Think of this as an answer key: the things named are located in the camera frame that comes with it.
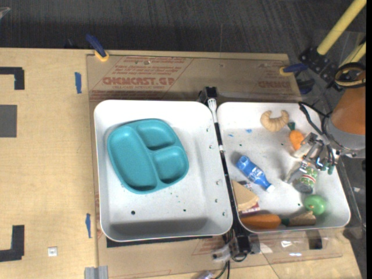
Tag thin black and white rod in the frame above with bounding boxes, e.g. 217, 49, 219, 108
208, 97, 242, 235

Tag large orange carrot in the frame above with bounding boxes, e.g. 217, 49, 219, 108
239, 213, 291, 230

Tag small orange carrot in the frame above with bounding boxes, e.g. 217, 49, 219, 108
287, 121, 306, 152

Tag black block with thin wires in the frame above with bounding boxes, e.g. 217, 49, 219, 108
198, 86, 219, 105
229, 234, 252, 257

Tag green apple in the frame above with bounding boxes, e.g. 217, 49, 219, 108
303, 194, 327, 216

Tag white plastic tray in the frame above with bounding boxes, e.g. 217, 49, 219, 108
93, 99, 234, 243
216, 101, 352, 234

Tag blue bottle with white cap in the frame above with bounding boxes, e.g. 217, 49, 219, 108
234, 155, 276, 194

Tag tan sandwich wedge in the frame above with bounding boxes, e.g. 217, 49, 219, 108
231, 179, 260, 212

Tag blue divided plate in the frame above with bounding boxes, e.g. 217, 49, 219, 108
106, 118, 190, 195

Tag green can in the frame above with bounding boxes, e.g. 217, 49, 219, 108
292, 166, 320, 195

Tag brown cardboard board, red print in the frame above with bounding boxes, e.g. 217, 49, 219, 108
86, 51, 344, 279

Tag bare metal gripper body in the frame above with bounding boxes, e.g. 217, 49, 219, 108
302, 139, 332, 169

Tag tan bread wedge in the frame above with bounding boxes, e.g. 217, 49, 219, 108
287, 210, 317, 227

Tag beige croissant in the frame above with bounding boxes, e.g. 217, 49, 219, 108
259, 110, 290, 133

